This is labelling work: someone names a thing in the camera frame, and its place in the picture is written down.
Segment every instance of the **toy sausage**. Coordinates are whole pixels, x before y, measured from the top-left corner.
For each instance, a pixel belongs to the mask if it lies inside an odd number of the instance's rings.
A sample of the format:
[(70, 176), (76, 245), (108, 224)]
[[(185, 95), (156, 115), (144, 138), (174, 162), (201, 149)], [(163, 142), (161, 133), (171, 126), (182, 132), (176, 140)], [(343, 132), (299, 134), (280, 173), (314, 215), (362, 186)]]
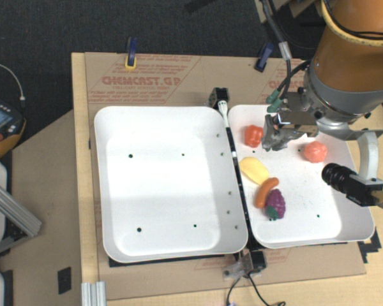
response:
[(257, 197), (255, 198), (255, 206), (258, 208), (263, 208), (266, 205), (267, 196), (272, 188), (277, 186), (280, 183), (278, 178), (272, 177), (264, 181), (258, 191)]

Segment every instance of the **blue clamp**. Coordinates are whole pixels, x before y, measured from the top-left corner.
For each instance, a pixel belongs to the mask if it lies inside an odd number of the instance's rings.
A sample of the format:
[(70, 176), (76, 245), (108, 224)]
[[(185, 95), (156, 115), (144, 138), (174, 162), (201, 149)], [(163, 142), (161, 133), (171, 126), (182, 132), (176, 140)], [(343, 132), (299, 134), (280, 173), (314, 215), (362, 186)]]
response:
[(135, 69), (136, 68), (136, 38), (128, 38), (128, 42), (126, 44), (126, 50), (128, 51), (128, 55), (125, 59), (125, 68), (126, 69)]
[(262, 73), (264, 69), (266, 68), (267, 59), (273, 53), (273, 51), (274, 51), (274, 45), (272, 43), (264, 44), (264, 46), (262, 47), (259, 53), (259, 59), (255, 63), (254, 68)]

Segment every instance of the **red tomato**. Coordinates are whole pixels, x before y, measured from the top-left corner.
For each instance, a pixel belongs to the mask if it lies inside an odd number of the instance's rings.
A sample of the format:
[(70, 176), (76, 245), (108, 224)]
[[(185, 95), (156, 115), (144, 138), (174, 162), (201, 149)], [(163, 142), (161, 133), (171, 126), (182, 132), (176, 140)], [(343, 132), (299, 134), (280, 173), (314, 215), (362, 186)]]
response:
[(262, 127), (250, 125), (245, 129), (244, 142), (250, 147), (258, 147), (261, 143), (261, 138), (264, 135)]

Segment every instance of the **black carpet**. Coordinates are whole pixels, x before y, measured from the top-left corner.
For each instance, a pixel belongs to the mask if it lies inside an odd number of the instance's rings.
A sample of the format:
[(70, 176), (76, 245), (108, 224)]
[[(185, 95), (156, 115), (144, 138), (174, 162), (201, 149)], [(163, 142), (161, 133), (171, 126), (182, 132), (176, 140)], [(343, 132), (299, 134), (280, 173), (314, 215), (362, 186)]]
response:
[[(278, 16), (296, 40), (318, 42), (314, 8), (298, 19), (288, 7)], [(72, 109), (72, 52), (124, 52), (129, 36), (138, 38), (137, 52), (154, 54), (255, 57), (265, 42), (276, 44), (254, 0), (0, 0), (0, 63), (27, 98), (23, 140)], [(314, 53), (291, 49), (294, 57)], [(17, 98), (16, 82), (0, 68), (0, 99), (17, 108)]]

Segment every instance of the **white cable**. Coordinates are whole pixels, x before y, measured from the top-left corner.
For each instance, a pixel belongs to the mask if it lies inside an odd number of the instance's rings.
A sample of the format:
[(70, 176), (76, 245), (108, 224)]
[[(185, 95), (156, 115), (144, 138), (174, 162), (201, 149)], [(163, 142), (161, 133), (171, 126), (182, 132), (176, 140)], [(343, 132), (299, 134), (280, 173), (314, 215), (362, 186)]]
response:
[(0, 64), (0, 67), (2, 67), (5, 70), (7, 70), (14, 77), (14, 79), (17, 82), (17, 84), (19, 85), (19, 89), (20, 89), (20, 101), (25, 101), (26, 97), (24, 96), (24, 92), (23, 92), (23, 88), (21, 87), (20, 80), (17, 78), (17, 76), (14, 74), (14, 72), (10, 68), (7, 68), (6, 66), (4, 66), (2, 64)]

